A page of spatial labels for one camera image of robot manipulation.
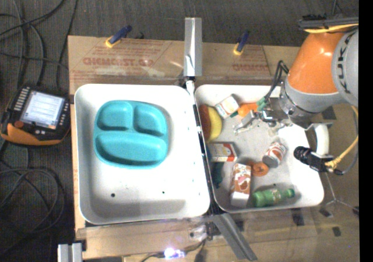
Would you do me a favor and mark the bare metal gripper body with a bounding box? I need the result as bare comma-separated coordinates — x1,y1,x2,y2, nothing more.
267,91,297,125

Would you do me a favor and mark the orange carrot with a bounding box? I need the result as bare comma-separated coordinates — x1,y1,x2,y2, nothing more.
230,102,259,118

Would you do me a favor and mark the white plastic tray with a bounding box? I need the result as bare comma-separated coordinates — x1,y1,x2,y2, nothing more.
73,83,212,225
193,84,325,214

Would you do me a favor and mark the white and yellow carton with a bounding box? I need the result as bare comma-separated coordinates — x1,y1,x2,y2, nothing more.
214,93,241,119

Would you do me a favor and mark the yellow banana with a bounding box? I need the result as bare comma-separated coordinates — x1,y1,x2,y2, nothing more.
206,105,223,141

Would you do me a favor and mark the red and white can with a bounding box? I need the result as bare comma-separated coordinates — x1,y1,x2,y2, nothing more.
262,141,288,168

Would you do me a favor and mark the red and white carton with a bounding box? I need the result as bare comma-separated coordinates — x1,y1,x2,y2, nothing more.
207,141,238,164

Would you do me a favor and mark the brown round bread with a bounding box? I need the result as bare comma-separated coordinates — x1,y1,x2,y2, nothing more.
198,104,212,141

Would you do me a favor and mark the orange doughnut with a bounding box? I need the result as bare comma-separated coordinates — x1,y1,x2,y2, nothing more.
248,161,270,178

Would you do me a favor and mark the dark green broccoli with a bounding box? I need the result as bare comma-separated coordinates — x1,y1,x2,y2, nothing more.
212,162,224,189

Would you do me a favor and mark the orange and white carton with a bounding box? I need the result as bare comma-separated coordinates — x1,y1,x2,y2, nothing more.
229,162,252,208

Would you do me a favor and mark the green bottle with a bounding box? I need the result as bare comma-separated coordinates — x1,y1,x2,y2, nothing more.
251,187,296,208

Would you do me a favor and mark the blue divided plate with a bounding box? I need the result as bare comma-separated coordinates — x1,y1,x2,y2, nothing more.
93,100,170,169

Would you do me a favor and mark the brown cardboard board red print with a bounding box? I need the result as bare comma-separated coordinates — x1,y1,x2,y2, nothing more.
67,35,359,260

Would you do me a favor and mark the black cylinder on white bracket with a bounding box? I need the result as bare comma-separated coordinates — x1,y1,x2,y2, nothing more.
293,122,335,173

